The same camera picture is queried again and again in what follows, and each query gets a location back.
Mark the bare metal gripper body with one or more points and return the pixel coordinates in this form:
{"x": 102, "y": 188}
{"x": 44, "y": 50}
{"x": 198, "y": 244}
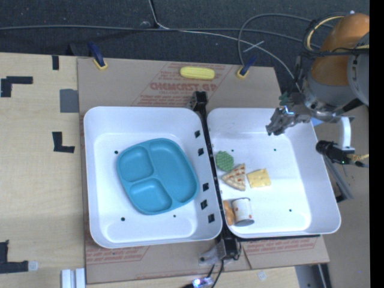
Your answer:
{"x": 312, "y": 110}

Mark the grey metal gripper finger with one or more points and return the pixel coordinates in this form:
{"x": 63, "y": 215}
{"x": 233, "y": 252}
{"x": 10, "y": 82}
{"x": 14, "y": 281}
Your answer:
{"x": 285, "y": 124}
{"x": 276, "y": 120}

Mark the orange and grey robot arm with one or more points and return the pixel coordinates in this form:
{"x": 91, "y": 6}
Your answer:
{"x": 339, "y": 58}

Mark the yellow cheese wedge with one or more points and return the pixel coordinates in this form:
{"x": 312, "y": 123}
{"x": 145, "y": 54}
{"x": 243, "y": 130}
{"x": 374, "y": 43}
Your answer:
{"x": 258, "y": 178}

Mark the green round toy vegetable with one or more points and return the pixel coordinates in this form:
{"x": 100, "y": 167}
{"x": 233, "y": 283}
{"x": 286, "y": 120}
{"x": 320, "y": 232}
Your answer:
{"x": 224, "y": 160}

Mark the white plastic tray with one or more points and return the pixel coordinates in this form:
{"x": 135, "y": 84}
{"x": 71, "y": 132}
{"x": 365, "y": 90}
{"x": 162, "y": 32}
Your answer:
{"x": 102, "y": 190}
{"x": 288, "y": 190}

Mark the toy pizza slice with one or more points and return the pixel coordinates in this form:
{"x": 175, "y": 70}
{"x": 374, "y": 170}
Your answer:
{"x": 237, "y": 178}

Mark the yellow corn cob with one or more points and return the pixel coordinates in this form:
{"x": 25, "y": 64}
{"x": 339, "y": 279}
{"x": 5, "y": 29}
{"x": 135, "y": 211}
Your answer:
{"x": 197, "y": 73}

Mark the white can with orange print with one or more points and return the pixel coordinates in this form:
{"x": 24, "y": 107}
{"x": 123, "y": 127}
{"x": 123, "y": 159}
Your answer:
{"x": 243, "y": 211}

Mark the orange toy bread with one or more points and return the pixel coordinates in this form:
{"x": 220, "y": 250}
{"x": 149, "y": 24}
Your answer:
{"x": 229, "y": 213}

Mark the blue divided plate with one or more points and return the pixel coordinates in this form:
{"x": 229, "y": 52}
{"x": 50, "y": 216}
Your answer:
{"x": 156, "y": 175}

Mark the brown cardboard board red print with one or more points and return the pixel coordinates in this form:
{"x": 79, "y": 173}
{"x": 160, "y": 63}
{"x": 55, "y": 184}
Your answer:
{"x": 126, "y": 82}

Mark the black cylinder on white bracket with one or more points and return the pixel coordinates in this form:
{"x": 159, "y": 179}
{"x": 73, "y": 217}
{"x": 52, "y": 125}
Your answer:
{"x": 334, "y": 150}

